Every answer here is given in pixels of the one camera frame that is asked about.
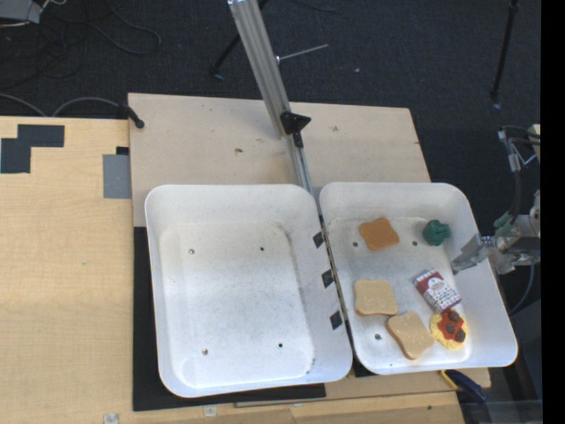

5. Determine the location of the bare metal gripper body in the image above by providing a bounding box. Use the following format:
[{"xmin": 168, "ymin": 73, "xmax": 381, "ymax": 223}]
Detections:
[{"xmin": 485, "ymin": 214, "xmax": 542, "ymax": 276}]

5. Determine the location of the red and white carton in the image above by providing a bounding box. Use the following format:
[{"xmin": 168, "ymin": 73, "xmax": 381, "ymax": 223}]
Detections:
[{"xmin": 412, "ymin": 269, "xmax": 463, "ymax": 313}]

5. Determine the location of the pale wooden board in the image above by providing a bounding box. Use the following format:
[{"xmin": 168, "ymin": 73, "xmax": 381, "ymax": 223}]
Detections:
[{"xmin": 127, "ymin": 93, "xmax": 492, "ymax": 409}]

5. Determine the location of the brown toast slice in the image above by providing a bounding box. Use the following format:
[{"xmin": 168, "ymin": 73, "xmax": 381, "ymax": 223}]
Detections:
[{"xmin": 358, "ymin": 216, "xmax": 401, "ymax": 253}]

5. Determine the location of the pale bread slice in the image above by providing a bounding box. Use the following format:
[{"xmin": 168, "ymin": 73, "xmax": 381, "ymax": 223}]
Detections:
[
  {"xmin": 385, "ymin": 310, "xmax": 435, "ymax": 361},
  {"xmin": 352, "ymin": 278, "xmax": 399, "ymax": 318}
]

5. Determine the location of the white plastic tray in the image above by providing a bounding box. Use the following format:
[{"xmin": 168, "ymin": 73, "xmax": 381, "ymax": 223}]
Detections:
[
  {"xmin": 318, "ymin": 181, "xmax": 519, "ymax": 376},
  {"xmin": 144, "ymin": 183, "xmax": 354, "ymax": 399}
]

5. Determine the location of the green broccoli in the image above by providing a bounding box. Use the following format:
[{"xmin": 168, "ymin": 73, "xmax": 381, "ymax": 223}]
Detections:
[{"xmin": 422, "ymin": 218, "xmax": 452, "ymax": 247}]

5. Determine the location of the yellow spaghetti with meatballs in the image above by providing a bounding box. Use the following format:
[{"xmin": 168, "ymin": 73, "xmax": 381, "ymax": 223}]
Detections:
[{"xmin": 429, "ymin": 307, "xmax": 470, "ymax": 351}]

